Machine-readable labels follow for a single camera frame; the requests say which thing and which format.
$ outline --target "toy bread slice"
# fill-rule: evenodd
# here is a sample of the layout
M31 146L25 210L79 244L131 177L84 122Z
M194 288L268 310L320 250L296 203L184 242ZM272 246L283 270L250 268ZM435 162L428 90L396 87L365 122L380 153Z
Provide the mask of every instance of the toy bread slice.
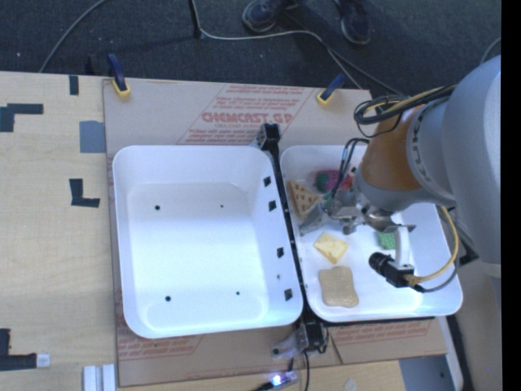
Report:
M289 181L287 185L297 216L301 219L306 218L313 207L320 201L321 197L312 193L297 181Z
M318 280L322 287L322 299L330 307L355 307L358 294L352 281L352 271L346 266L336 266L330 270L321 270Z
M346 242L326 231L322 232L313 246L333 265L336 265L345 254L345 251L348 250L348 244Z

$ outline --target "cardboard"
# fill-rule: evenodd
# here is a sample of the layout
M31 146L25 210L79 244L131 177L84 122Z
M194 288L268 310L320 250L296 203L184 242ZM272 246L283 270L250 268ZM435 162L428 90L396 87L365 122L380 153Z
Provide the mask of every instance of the cardboard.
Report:
M288 337L292 326L161 340L130 331L121 307L112 159L130 145L252 144L262 123L280 125L281 151L297 144L343 145L360 137L352 113L369 92L336 90L322 105L316 100L322 89L302 87L148 80L129 80L129 87L122 98L109 80L103 83L120 387L285 371L288 361L273 360L270 346ZM435 319L329 332L326 352L311 354L311 367L446 353ZM302 360L295 364L304 366Z

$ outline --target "white tray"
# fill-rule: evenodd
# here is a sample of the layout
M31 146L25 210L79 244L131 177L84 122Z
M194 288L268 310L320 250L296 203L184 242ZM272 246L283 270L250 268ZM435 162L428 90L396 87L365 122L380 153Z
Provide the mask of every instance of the white tray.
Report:
M133 146L113 162L129 327L147 338L293 323L303 298L273 167L254 147Z
M296 180L304 185L313 183L317 171L338 169L343 147L295 146L281 157L282 174L286 181ZM357 166L365 147L357 147L352 165ZM338 222L329 222L319 230L300 235L299 219L289 201L291 220L296 237L306 296L313 312L333 323L360 322L382 319L407 319L453 314L462 304L462 290L458 277L436 292L420 293L411 288L395 288L369 266L369 257L376 251L393 254L379 247L376 232L368 226L359 226L351 235L344 235ZM441 268L450 257L444 232L433 204L416 204L394 218L397 223L414 224L410 233L412 261L416 275L429 275ZM338 266L352 270L354 286L360 302L353 308L328 306L322 300L318 272L333 265L313 246L318 236L328 231L348 243L348 251ZM440 277L422 285L431 288L443 283L452 273L448 269Z

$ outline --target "blue and yellow clamp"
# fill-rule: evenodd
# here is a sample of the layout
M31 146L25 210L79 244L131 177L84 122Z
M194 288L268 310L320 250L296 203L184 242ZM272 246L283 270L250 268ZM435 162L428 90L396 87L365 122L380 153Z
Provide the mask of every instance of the blue and yellow clamp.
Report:
M114 86L116 93L120 97L126 97L130 94L130 87L125 80L125 75L123 73L123 68L120 65L120 61L117 60L115 54L108 54L107 62L111 69L111 73L114 76L112 85Z
M328 104L333 98L333 92L344 85L346 76L343 72L335 77L335 79L320 93L317 94L317 101L319 104Z

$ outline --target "black shoe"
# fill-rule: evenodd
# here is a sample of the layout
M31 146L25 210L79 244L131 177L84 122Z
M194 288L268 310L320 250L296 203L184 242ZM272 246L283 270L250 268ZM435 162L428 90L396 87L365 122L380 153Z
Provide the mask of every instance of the black shoe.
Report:
M291 0L254 0L243 12L243 22L253 32L262 33L275 26L275 21L286 9L298 7Z
M345 38L357 45L370 40L369 19L364 7L353 0L333 0L342 14L340 27Z

